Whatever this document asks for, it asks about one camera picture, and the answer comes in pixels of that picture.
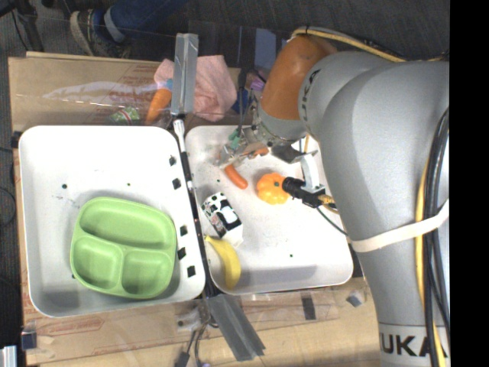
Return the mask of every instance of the shoe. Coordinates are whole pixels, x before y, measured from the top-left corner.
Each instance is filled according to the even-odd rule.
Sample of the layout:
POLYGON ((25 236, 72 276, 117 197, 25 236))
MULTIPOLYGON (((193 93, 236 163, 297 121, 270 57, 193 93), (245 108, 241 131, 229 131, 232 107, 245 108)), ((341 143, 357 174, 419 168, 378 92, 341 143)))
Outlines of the shoe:
POLYGON ((71 14, 70 30, 77 44, 89 56, 129 58, 131 46, 109 41, 98 30, 103 10, 89 9, 71 14))

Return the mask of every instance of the toy banana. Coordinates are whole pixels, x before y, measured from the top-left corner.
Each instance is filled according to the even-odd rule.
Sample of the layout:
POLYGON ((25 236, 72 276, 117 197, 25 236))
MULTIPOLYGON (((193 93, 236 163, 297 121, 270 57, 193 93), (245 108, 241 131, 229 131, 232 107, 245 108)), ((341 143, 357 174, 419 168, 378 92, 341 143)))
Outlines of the toy banana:
POLYGON ((241 263, 235 249, 229 242, 206 235, 206 241, 214 248, 224 266, 226 287, 232 290, 241 277, 241 263))

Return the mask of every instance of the carrot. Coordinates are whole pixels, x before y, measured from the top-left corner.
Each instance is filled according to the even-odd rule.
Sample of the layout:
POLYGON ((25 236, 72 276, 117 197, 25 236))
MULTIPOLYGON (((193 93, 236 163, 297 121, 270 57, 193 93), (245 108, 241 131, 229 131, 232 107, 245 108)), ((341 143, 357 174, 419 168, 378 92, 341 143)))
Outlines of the carrot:
POLYGON ((146 114, 146 123, 150 124, 154 122, 160 115, 161 110, 167 107, 171 100, 171 91, 169 89, 158 89, 153 99, 151 100, 150 107, 146 114))
POLYGON ((239 187, 240 189, 246 189, 248 187, 248 182, 244 179, 239 172, 236 171, 235 167, 232 164, 228 164, 224 167, 224 172, 231 180, 231 182, 239 187))

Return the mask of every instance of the divided green plate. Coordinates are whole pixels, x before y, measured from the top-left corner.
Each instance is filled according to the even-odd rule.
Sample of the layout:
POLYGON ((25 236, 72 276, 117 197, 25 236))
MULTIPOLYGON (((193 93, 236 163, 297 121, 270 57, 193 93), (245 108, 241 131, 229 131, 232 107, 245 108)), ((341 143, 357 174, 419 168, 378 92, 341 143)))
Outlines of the divided green plate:
POLYGON ((79 212, 70 264, 75 278, 94 291, 149 299, 170 284, 175 255, 175 225, 166 213, 97 197, 79 212))

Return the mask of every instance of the pink cloth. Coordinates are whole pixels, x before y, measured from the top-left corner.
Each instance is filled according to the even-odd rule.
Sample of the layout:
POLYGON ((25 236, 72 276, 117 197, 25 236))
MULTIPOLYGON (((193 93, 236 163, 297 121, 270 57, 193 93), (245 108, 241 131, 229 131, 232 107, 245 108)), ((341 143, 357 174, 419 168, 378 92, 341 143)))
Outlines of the pink cloth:
MULTIPOLYGON (((173 61, 164 60, 154 74, 157 87, 173 79, 173 61)), ((224 56, 197 57, 196 91, 193 112, 210 122, 217 122, 237 99, 235 84, 224 56)))

